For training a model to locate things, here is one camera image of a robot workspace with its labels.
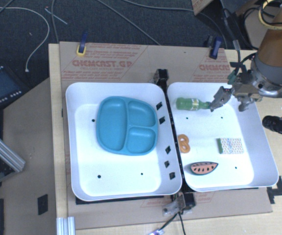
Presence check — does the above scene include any blue divided plate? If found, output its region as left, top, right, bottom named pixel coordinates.
left=96, top=95, right=160, bottom=156

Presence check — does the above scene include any watermelon slice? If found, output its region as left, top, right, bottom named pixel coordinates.
left=185, top=161, right=219, bottom=176

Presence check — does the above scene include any black cylinder on white bracket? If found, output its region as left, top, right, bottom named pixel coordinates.
left=261, top=91, right=282, bottom=137

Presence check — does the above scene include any orange pretzel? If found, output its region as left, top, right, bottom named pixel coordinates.
left=177, top=134, right=191, bottom=154

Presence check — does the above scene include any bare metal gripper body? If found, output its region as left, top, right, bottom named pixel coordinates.
left=231, top=72, right=264, bottom=103

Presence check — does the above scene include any green plastic bottle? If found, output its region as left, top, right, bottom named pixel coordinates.
left=175, top=96, right=212, bottom=112

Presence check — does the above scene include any white packet with green edge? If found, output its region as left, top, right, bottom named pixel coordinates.
left=216, top=137, right=245, bottom=155

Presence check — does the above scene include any white plastic tray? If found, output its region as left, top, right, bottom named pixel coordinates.
left=166, top=82, right=280, bottom=193
left=65, top=82, right=183, bottom=202

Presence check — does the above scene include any brown cardboard board red print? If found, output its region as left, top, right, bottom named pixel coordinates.
left=58, top=41, right=274, bottom=230

